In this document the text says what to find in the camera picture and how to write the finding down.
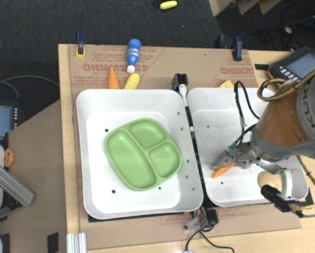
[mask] orange carrot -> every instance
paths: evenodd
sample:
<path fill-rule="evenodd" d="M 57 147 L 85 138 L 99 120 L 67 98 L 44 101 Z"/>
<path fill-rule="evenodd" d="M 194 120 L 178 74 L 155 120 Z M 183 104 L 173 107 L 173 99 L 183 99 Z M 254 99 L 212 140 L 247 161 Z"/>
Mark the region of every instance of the orange carrot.
<path fill-rule="evenodd" d="M 232 161 L 229 165 L 227 165 L 227 166 L 225 166 L 223 168 L 217 169 L 214 172 L 212 178 L 216 178 L 216 177 L 220 176 L 221 174 L 225 173 L 227 170 L 230 170 L 235 165 L 236 165 L 236 161 Z"/>
<path fill-rule="evenodd" d="M 109 74 L 109 84 L 108 89 L 120 89 L 119 81 L 117 80 L 116 73 L 114 71 L 114 68 L 111 66 L 110 68 L 110 74 Z"/>

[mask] black device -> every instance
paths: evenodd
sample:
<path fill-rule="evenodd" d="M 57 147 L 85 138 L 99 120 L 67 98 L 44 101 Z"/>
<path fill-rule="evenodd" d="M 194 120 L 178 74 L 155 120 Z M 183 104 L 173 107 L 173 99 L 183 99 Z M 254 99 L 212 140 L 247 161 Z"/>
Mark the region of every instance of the black device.
<path fill-rule="evenodd" d="M 315 50 L 301 47 L 289 57 L 269 66 L 268 75 L 271 79 L 280 78 L 299 82 L 315 70 Z"/>
<path fill-rule="evenodd" d="M 17 100 L 0 99 L 0 141 L 23 121 L 22 107 Z"/>

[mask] blue clamp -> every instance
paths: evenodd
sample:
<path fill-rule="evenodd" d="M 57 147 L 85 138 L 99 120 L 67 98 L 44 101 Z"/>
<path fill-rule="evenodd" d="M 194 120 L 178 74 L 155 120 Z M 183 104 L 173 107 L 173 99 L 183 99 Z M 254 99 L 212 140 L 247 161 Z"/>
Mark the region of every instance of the blue clamp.
<path fill-rule="evenodd" d="M 232 57 L 234 61 L 242 60 L 242 39 L 239 36 L 234 36 L 232 39 L 232 47 L 234 51 L 232 52 Z"/>
<path fill-rule="evenodd" d="M 75 55 L 78 58 L 84 58 L 86 54 L 86 48 L 84 46 L 84 40 L 85 40 L 85 32 L 84 30 L 78 30 L 77 33 L 77 46 L 75 49 Z"/>

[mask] yellow corn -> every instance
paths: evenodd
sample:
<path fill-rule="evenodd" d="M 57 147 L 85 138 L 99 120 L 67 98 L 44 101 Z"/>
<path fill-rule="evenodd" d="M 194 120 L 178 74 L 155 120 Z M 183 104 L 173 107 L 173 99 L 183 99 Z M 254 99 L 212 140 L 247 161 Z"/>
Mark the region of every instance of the yellow corn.
<path fill-rule="evenodd" d="M 137 73 L 132 73 L 125 84 L 124 89 L 136 89 L 140 82 L 140 75 Z"/>

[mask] white tray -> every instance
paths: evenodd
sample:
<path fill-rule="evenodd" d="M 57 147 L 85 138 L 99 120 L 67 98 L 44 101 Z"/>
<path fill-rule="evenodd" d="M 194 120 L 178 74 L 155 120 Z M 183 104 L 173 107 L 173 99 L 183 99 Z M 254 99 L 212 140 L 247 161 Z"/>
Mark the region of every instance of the white tray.
<path fill-rule="evenodd" d="M 171 90 L 90 89 L 77 98 L 83 199 L 97 219 L 196 210 L 203 201 L 189 124 L 181 96 Z M 182 154 L 180 171 L 159 186 L 136 191 L 114 171 L 104 150 L 109 132 L 140 118 L 158 121 Z"/>
<path fill-rule="evenodd" d="M 260 116 L 267 102 L 257 97 L 256 88 L 248 88 L 247 93 L 254 112 Z M 263 93 L 264 96 L 272 94 L 270 90 L 265 90 Z M 257 123 L 257 119 L 249 111 L 242 89 L 239 89 L 239 99 L 247 124 L 245 128 L 247 128 Z M 241 134 L 233 89 L 195 88 L 187 94 L 187 101 L 194 124 L 205 187 L 210 200 L 222 207 L 267 203 L 258 185 L 258 175 L 264 170 L 255 164 L 248 169 L 235 166 L 219 177 L 212 178 L 214 171 L 211 164 Z M 249 139 L 250 134 L 247 133 L 243 141 Z M 288 187 L 292 187 L 292 197 L 298 200 L 305 198 L 308 186 L 297 157 L 292 156 L 277 164 L 292 171 L 292 183 L 285 181 L 289 177 L 281 177 L 284 184 L 287 183 Z"/>

